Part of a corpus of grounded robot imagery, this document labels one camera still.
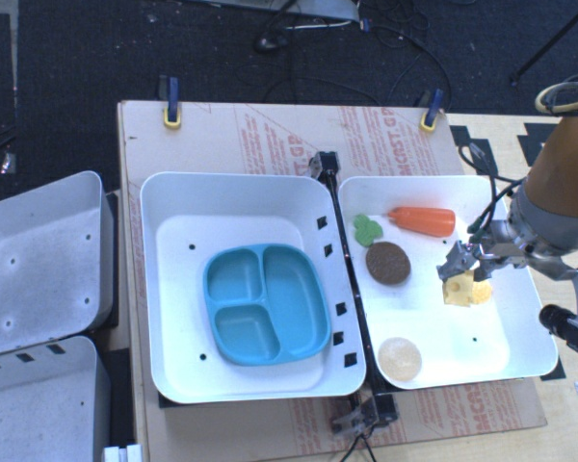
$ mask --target yellow clamp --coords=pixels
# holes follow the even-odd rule
[[[429,134],[431,134],[432,132],[434,132],[434,127],[436,127],[436,118],[433,120],[433,124],[431,126],[428,126],[426,124],[426,113],[427,112],[425,112],[422,115],[422,119],[420,120],[420,128],[424,130],[424,132],[428,132]]]
[[[177,130],[180,128],[180,122],[182,118],[180,115],[180,107],[177,108],[177,115],[175,116],[175,121],[170,121],[170,109],[164,108],[163,109],[163,123],[167,128],[171,128],[172,130]]]

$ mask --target white bin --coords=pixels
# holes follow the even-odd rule
[[[350,394],[366,373],[354,298],[331,196],[299,176],[159,173],[141,192],[151,368],[176,402]],[[203,296],[218,252],[290,244],[321,280],[332,339],[318,354],[273,366],[239,366],[219,353]]]
[[[0,201],[0,353],[99,326],[113,272],[114,217],[96,173]]]
[[[0,462],[97,462],[109,377],[85,337],[0,355]]]
[[[538,376],[558,360],[556,344],[539,323],[541,302],[528,269],[507,267],[492,274],[489,302],[461,307],[443,302],[436,270],[452,244],[468,241],[467,227],[490,202],[490,185],[479,176],[355,177],[339,189],[339,202],[362,295],[373,350],[391,337],[412,341],[422,370],[404,389]],[[387,213],[400,206],[438,207],[456,213],[456,231],[435,238],[400,229]],[[378,241],[398,244],[411,261],[411,274],[397,286],[375,281],[366,268],[367,249],[353,236],[353,220],[364,214],[378,222]],[[496,218],[506,218],[503,201]]]

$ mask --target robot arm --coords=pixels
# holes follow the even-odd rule
[[[539,319],[578,351],[578,269],[562,260],[578,250],[578,115],[564,116],[550,135],[513,195],[507,219],[482,225],[479,218],[476,223],[469,242],[456,242],[446,262],[437,266],[439,278],[445,281],[477,264],[476,281],[508,265],[529,266],[555,281],[570,280],[577,313],[548,305]]]

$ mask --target blue divided plate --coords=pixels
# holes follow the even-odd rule
[[[287,363],[320,352],[330,323],[319,276],[287,244],[255,244],[215,255],[203,272],[212,332],[239,365]]]

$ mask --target yellow cheese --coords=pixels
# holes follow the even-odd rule
[[[463,273],[450,277],[443,283],[443,301],[445,304],[469,306],[473,291],[473,271],[466,270]]]
[[[443,283],[443,301],[445,304],[470,306],[486,303],[492,295],[492,286],[488,281],[475,282],[473,270],[450,277]]]
[[[486,303],[492,296],[492,286],[488,281],[474,282],[471,294],[472,304]]]

